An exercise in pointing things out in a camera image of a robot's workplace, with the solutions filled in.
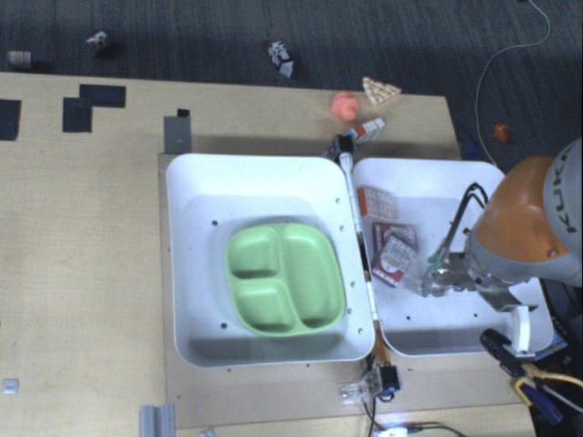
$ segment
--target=blue object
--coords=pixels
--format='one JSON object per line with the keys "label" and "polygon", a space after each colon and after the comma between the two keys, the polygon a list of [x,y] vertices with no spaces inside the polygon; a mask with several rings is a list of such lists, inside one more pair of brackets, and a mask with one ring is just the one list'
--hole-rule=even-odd
{"label": "blue object", "polygon": [[542,391],[538,391],[526,384],[521,385],[520,390],[532,401],[532,404],[537,407],[551,426],[556,426],[563,421],[561,412]]}

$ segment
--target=clear plastic object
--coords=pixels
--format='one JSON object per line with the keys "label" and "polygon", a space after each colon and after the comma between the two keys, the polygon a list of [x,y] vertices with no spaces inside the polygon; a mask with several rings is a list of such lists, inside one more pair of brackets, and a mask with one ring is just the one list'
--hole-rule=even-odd
{"label": "clear plastic object", "polygon": [[359,381],[339,385],[340,402],[361,404],[380,393],[382,389],[381,372],[378,368],[372,368]]}

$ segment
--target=black tape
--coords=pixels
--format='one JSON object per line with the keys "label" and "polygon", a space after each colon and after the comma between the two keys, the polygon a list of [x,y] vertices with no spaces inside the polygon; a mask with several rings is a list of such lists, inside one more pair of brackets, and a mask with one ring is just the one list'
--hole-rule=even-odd
{"label": "black tape", "polygon": [[63,98],[63,132],[90,133],[91,102],[84,98]]}
{"label": "black tape", "polygon": [[79,87],[79,96],[90,100],[93,107],[123,108],[126,106],[125,86],[82,84]]}
{"label": "black tape", "polygon": [[20,124],[20,100],[0,99],[0,141],[14,141]]}

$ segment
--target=green divided plate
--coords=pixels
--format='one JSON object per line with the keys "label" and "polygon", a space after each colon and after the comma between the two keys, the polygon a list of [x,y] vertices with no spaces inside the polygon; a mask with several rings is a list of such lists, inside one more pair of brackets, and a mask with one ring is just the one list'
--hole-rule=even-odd
{"label": "green divided plate", "polygon": [[227,247],[227,276],[239,320],[260,335],[314,333],[344,313],[343,279],[332,243],[310,225],[239,231]]}

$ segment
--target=triangular wooden piece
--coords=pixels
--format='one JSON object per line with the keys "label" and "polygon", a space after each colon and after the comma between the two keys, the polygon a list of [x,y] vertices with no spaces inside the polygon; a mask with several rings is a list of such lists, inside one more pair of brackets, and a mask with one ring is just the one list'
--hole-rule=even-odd
{"label": "triangular wooden piece", "polygon": [[363,78],[363,88],[368,99],[371,101],[371,104],[373,104],[373,107],[378,106],[385,100],[389,100],[390,98],[401,94],[401,89],[399,87],[379,83],[370,77]]}

